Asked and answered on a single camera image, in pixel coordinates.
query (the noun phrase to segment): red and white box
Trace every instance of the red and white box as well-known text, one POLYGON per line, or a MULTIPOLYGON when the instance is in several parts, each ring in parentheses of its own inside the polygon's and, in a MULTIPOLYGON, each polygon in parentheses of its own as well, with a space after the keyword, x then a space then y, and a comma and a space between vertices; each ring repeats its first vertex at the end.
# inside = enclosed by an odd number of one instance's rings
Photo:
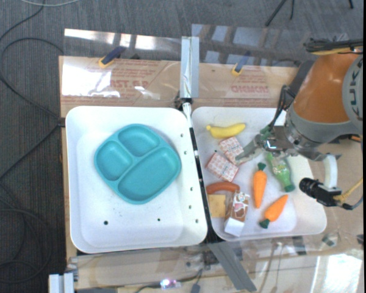
POLYGON ((220 141, 218 144, 222 152, 224 152, 225 156, 235 165, 236 159, 235 157, 240 153, 243 153, 243 147, 240 142, 236 139, 236 137, 230 137, 228 139, 224 139, 220 141))
POLYGON ((206 169, 218 178, 225 181, 233 181, 235 175, 239 171, 239 168, 233 163, 229 162, 225 157, 214 153, 208 163, 206 169))

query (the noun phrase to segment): banana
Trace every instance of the banana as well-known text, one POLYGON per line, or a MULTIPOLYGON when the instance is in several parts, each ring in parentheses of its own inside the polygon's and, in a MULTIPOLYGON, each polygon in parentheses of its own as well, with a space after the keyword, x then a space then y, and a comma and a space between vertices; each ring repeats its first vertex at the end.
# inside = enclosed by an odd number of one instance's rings
POLYGON ((228 127, 218 127, 207 125, 206 129, 210 131, 213 138, 227 139, 240 134, 245 129, 244 123, 237 123, 228 127))

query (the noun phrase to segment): teal plate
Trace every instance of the teal plate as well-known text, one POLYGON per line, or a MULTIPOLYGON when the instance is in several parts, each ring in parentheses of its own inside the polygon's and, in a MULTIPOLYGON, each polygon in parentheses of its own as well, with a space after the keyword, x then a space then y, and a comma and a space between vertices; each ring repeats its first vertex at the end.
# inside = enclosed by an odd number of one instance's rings
POLYGON ((152 129, 127 125, 96 150, 96 170, 125 201, 144 204, 163 192, 179 175, 179 155, 152 129))

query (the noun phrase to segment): grey carpet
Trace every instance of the grey carpet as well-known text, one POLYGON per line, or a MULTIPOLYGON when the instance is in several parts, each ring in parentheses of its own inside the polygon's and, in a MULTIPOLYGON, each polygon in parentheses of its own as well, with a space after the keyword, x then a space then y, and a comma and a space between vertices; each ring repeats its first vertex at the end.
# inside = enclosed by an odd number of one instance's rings
MULTIPOLYGON (((11 42, 30 37, 46 39, 63 49, 65 28, 170 38, 191 35, 193 24, 264 28, 280 1, 81 0, 45 7, 2 39, 0 53, 11 42)), ((348 0, 295 0, 290 20, 292 0, 288 0, 270 28, 309 31, 317 37, 340 32, 362 38, 364 0, 353 3, 354 9, 350 9, 348 0)), ((36 10, 37 6, 19 0, 0 0, 0 36, 36 10)), ((2 73, 14 88, 57 115, 59 54, 46 42, 23 40, 8 48, 0 61, 2 73)), ((47 292, 48 275, 65 270, 61 136, 56 124, 54 116, 23 100, 0 80, 0 293, 47 292), (29 213, 2 210, 8 208, 30 212, 38 219, 29 213), (48 226, 48 233, 39 220, 48 226)))

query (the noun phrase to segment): blue and yellow clip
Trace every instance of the blue and yellow clip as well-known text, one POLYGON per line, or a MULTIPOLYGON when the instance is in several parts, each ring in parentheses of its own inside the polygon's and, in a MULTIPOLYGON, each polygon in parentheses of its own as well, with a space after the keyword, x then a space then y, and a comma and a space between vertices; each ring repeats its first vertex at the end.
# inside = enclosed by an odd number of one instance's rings
POLYGON ((101 68, 106 68, 109 65, 113 64, 113 60, 117 59, 121 56, 122 52, 125 51, 126 48, 124 46, 117 46, 113 51, 108 53, 108 55, 102 57, 99 60, 99 66, 101 68))
POLYGON ((233 66, 232 75, 239 76, 243 72, 243 66, 247 63, 251 53, 247 51, 244 56, 233 66))

